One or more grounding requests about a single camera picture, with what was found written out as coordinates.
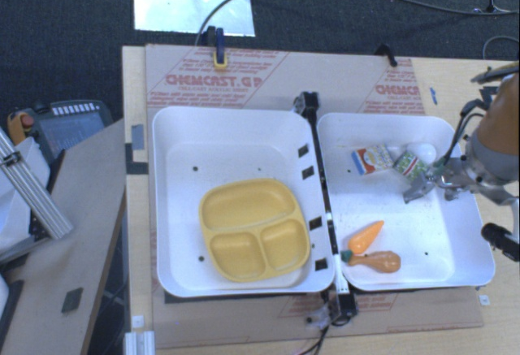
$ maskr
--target egg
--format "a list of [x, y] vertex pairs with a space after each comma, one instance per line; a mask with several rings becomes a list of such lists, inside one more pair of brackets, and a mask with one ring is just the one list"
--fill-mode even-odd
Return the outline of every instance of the egg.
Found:
[[430, 143], [409, 143], [406, 149], [427, 165], [432, 164], [437, 158], [437, 150]]

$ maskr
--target white tray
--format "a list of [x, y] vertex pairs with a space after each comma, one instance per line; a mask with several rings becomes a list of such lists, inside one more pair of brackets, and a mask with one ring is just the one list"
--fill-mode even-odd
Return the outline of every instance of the white tray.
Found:
[[[152, 124], [157, 214], [158, 277], [179, 297], [318, 292], [335, 273], [310, 125], [289, 111], [172, 106]], [[306, 146], [308, 153], [299, 157]], [[314, 175], [302, 179], [302, 171]], [[198, 207], [212, 188], [239, 180], [274, 178], [297, 198], [310, 230], [310, 257], [291, 273], [251, 283], [224, 278], [213, 267], [199, 225]], [[325, 259], [327, 268], [315, 270]]]
[[[382, 219], [383, 229], [366, 252], [391, 250], [401, 256], [401, 269], [392, 274], [342, 263], [353, 286], [367, 291], [479, 286], [494, 276], [472, 194], [446, 201], [437, 188], [406, 205], [402, 193], [410, 185], [402, 175], [393, 169], [359, 175], [351, 158], [356, 149], [386, 144], [395, 159], [411, 142], [433, 144], [439, 158], [453, 133], [442, 119], [424, 116], [328, 114], [318, 123], [339, 248], [347, 248], [355, 231]], [[453, 154], [460, 153], [457, 146]]]

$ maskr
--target black carpet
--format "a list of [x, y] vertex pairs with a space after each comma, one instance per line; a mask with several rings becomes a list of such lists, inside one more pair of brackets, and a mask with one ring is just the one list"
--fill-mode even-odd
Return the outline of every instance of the black carpet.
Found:
[[[460, 11], [488, 0], [418, 0]], [[508, 10], [518, 0], [495, 0]], [[396, 55], [481, 58], [494, 36], [518, 38], [518, 15], [469, 17], [396, 0], [252, 0], [257, 36], [230, 46], [372, 54], [380, 43]], [[0, 0], [0, 123], [35, 101], [103, 100], [122, 112], [121, 47], [145, 43], [191, 45], [192, 34], [139, 32], [133, 0]], [[487, 56], [516, 59], [518, 44], [493, 41]]]

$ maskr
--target orange carrot toy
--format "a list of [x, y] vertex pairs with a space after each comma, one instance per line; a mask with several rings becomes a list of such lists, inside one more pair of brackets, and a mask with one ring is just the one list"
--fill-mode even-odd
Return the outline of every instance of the orange carrot toy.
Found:
[[384, 221], [377, 221], [358, 232], [349, 241], [349, 249], [355, 254], [363, 254], [366, 249], [374, 242], [381, 231]]

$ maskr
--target yellow plate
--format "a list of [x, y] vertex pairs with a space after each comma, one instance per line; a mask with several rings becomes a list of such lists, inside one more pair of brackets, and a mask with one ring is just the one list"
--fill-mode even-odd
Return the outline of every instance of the yellow plate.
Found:
[[214, 266], [237, 282], [294, 271], [309, 257], [309, 234], [291, 190], [274, 179], [211, 189], [199, 205], [204, 241]]

